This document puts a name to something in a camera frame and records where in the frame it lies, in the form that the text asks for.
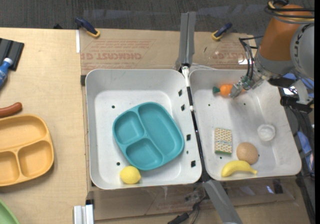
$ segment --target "robotic arm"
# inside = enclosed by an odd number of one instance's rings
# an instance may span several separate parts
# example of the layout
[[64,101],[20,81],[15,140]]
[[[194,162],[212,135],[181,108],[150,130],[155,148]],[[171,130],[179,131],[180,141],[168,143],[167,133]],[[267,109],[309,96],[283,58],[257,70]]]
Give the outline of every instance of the robotic arm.
[[[245,43],[246,39],[240,39],[250,62],[247,74],[233,85],[229,95],[235,98],[243,89],[255,89],[267,80],[271,85],[281,88],[294,87],[298,92],[297,99],[284,98],[281,100],[282,105],[289,104],[289,100],[290,104],[301,105],[304,112],[310,112],[313,99],[309,97],[305,85],[299,78],[305,76],[314,80],[315,19],[311,13],[314,9],[274,0],[269,1],[265,11],[273,18],[254,59],[251,47]],[[297,79],[284,77],[290,72],[293,72]]]

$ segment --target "white plastic tub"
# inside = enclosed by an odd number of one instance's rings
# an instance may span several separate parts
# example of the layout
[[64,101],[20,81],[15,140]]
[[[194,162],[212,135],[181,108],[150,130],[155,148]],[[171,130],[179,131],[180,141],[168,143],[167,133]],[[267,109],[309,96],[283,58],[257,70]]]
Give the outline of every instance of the white plastic tub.
[[[244,74],[243,70],[195,70],[189,76],[208,174],[219,181],[297,174],[302,163],[285,110],[280,105],[277,87],[265,81],[235,99],[213,94],[214,86],[236,83]],[[264,142],[259,138],[261,124],[275,127],[275,137],[271,141]],[[231,156],[215,153],[214,130],[217,127],[232,131]],[[250,142],[257,148],[259,159],[252,165],[257,174],[235,172],[229,177],[221,177],[223,166],[238,160],[236,149],[241,142]]]
[[[107,190],[190,184],[200,178],[202,167],[188,94],[184,77],[179,72],[97,69],[87,75],[85,84],[90,175],[97,187]],[[165,165],[141,171],[139,183],[127,185],[121,181],[119,173],[130,163],[113,137],[113,122],[121,113],[145,102],[161,104],[171,114],[182,132],[184,148],[174,160]]]

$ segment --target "blue bottle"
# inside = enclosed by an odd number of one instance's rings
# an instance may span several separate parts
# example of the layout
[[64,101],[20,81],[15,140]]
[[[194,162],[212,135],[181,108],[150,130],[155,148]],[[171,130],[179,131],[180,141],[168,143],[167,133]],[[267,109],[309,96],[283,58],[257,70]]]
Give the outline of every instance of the blue bottle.
[[0,87],[8,76],[8,68],[13,64],[10,58],[5,58],[3,64],[0,66]]

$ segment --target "blue and yellow clamp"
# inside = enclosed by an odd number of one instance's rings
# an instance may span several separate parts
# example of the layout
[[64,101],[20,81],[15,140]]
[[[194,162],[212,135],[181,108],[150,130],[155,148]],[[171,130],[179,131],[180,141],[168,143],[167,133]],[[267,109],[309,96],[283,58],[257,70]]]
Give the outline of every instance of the blue and yellow clamp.
[[211,34],[211,38],[215,41],[219,41],[224,33],[232,27],[232,23],[226,23],[221,29],[216,30],[213,34]]
[[74,21],[79,27],[84,27],[88,35],[94,38],[98,38],[100,36],[100,31],[95,29],[91,23],[84,20],[82,17],[77,17]]

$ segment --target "green plate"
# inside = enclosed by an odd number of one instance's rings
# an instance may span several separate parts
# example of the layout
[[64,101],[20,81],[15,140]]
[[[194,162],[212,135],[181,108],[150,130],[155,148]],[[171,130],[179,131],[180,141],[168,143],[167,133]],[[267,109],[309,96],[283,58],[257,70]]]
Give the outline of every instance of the green plate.
[[0,224],[19,224],[8,206],[0,199]]

